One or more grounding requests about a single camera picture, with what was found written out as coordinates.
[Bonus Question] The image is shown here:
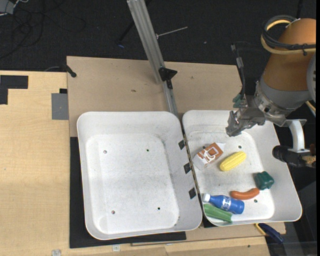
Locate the green bell pepper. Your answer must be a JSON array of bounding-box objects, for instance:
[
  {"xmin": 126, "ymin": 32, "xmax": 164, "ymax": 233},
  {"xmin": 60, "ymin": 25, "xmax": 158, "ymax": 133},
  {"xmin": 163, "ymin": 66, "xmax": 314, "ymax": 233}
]
[{"xmin": 253, "ymin": 170, "xmax": 275, "ymax": 191}]

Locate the yellow corn cob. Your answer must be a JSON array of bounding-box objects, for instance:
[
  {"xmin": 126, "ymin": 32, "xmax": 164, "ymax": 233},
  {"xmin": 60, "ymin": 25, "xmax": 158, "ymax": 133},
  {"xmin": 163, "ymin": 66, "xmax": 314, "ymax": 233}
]
[{"xmin": 219, "ymin": 150, "xmax": 247, "ymax": 172}]

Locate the flat brown board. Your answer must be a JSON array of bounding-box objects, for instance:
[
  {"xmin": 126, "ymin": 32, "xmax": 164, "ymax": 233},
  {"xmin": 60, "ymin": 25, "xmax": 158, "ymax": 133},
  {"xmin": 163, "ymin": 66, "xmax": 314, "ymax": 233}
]
[{"xmin": 66, "ymin": 55, "xmax": 287, "ymax": 248}]

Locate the orange and white carton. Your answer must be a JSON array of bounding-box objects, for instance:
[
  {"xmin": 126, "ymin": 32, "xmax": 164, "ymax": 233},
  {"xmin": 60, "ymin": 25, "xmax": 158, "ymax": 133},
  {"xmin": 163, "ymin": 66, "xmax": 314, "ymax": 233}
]
[{"xmin": 193, "ymin": 142, "xmax": 226, "ymax": 171}]

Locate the green celery stalk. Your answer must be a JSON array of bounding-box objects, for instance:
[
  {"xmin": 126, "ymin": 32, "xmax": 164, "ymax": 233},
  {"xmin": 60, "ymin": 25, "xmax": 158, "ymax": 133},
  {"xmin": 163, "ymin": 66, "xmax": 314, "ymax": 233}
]
[{"xmin": 203, "ymin": 203, "xmax": 234, "ymax": 223}]

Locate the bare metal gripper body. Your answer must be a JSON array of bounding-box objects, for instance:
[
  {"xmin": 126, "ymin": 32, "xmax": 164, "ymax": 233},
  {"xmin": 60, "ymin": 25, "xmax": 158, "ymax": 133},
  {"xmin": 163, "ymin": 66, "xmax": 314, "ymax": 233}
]
[{"xmin": 236, "ymin": 100, "xmax": 289, "ymax": 130}]

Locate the black cylinder on white bracket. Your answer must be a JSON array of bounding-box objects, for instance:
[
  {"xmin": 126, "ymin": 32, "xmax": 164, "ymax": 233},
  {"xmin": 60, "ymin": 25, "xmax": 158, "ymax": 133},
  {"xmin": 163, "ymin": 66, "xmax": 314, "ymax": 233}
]
[{"xmin": 272, "ymin": 118, "xmax": 317, "ymax": 169}]

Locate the blue bottle with white cap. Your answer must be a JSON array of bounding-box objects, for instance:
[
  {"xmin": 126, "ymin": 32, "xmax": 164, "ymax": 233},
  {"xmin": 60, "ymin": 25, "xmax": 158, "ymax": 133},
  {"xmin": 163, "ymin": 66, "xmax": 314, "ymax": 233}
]
[{"xmin": 202, "ymin": 193, "xmax": 245, "ymax": 215}]

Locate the white plastic tray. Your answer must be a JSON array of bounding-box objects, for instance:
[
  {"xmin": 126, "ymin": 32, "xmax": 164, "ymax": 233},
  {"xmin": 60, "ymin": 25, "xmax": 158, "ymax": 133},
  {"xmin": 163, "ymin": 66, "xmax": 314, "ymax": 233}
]
[
  {"xmin": 181, "ymin": 109, "xmax": 303, "ymax": 228},
  {"xmin": 76, "ymin": 110, "xmax": 204, "ymax": 241}
]

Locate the orange sausage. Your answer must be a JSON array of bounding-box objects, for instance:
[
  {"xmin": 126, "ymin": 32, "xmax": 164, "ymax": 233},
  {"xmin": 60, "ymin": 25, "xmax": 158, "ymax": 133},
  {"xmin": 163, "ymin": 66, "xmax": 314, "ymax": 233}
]
[{"xmin": 229, "ymin": 187, "xmax": 261, "ymax": 201}]

